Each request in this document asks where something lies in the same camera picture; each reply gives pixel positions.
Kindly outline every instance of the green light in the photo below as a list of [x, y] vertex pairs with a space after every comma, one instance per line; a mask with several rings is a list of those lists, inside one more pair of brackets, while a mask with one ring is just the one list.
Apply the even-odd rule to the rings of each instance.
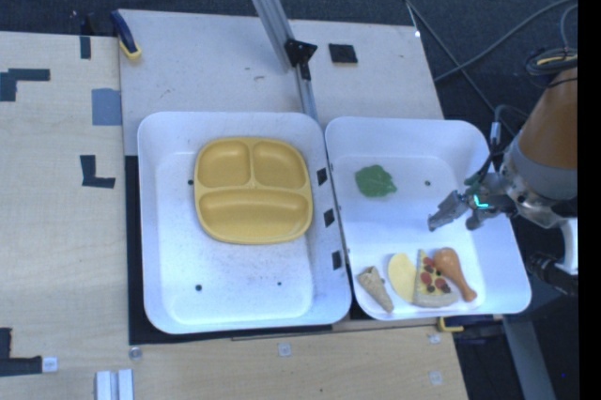
[[476, 207], [478, 207], [478, 208], [488, 208], [488, 203], [480, 203], [480, 199], [478, 198], [477, 194], [475, 194], [473, 196], [473, 202], [476, 204]]

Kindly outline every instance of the light wood surface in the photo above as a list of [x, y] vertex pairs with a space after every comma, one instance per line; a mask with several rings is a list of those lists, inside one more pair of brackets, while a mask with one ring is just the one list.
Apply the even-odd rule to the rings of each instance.
[[[95, 373], [118, 369], [150, 400], [467, 398], [453, 337], [432, 325], [143, 345], [131, 360], [123, 133], [94, 126], [91, 103], [120, 88], [118, 47], [91, 40], [87, 60], [77, 37], [0, 33], [0, 71], [51, 71], [0, 102], [0, 327], [11, 357], [58, 358], [55, 373], [0, 377], [0, 399], [93, 398]], [[80, 155], [115, 187], [82, 186]]]

